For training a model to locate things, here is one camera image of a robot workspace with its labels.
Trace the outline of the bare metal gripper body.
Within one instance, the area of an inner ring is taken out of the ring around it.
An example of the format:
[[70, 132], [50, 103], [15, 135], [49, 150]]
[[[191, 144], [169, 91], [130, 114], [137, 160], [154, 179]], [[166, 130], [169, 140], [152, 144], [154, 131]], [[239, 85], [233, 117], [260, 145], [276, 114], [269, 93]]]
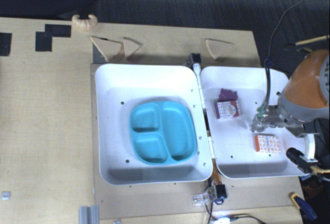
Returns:
[[292, 115], [284, 108], [274, 105], [268, 107], [267, 125], [270, 128], [285, 128], [294, 136], [300, 136], [305, 133], [304, 123]]

